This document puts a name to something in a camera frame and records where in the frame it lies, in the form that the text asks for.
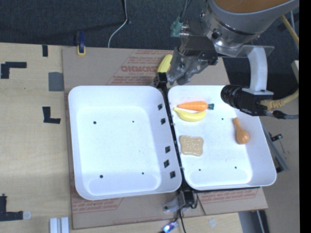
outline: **cardboard sheet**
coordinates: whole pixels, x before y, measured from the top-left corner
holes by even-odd
[[[79,85],[150,85],[163,57],[173,51],[87,48],[85,56],[76,47],[63,47],[64,91],[71,185],[71,207],[74,229],[172,219],[162,205],[175,193],[138,197],[85,200],[76,192],[71,150],[68,93]],[[186,85],[226,85],[228,78],[222,59],[206,68]],[[196,209],[184,211],[184,217],[205,216],[267,208],[262,188],[199,193]]]

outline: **toy banana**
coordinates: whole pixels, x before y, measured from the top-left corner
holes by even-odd
[[[176,107],[174,107],[173,110],[177,112],[182,120],[187,122],[197,122],[202,120],[206,116],[206,111],[191,113],[188,111],[179,110]]]
[[[157,68],[157,72],[167,72],[171,66],[171,60],[172,60],[173,55],[167,54],[165,57],[162,59],[159,67]]]

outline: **toy carrot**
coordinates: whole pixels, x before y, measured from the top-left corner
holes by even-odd
[[[181,103],[177,105],[178,108],[181,109],[187,109],[187,110],[192,110],[192,111],[204,111],[206,109],[214,109],[214,104],[207,104],[204,101],[193,101],[193,102],[186,102],[186,103]]]

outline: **green connector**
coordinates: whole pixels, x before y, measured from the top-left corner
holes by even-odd
[[[207,108],[210,109],[210,110],[213,110],[214,109],[214,104],[213,103],[209,104]]]
[[[171,30],[172,30],[171,37],[179,37],[180,35],[180,29],[183,23],[179,22],[179,20],[180,20],[180,16],[178,16],[176,20],[171,24]]]

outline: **plastic food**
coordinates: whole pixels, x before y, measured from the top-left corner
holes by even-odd
[[[240,123],[239,119],[236,117],[233,119],[233,123],[236,127],[236,139],[239,144],[245,144],[249,141],[249,134],[246,130],[244,130]]]
[[[159,67],[157,68],[157,72],[167,72],[171,66],[171,60],[172,60],[173,55],[167,54],[165,57],[162,59]]]
[[[191,113],[188,111],[179,110],[176,107],[174,107],[173,110],[177,112],[177,114],[182,120],[187,122],[197,122],[202,120],[206,116],[206,111]]]
[[[181,145],[181,152],[183,154],[190,154],[201,156],[203,153],[203,138],[200,136],[187,136],[182,135],[179,138]]]
[[[204,101],[193,101],[193,102],[186,102],[186,103],[181,103],[177,105],[178,108],[181,109],[187,109],[187,110],[192,110],[192,111],[204,111],[206,109],[214,109],[214,104],[207,104]]]

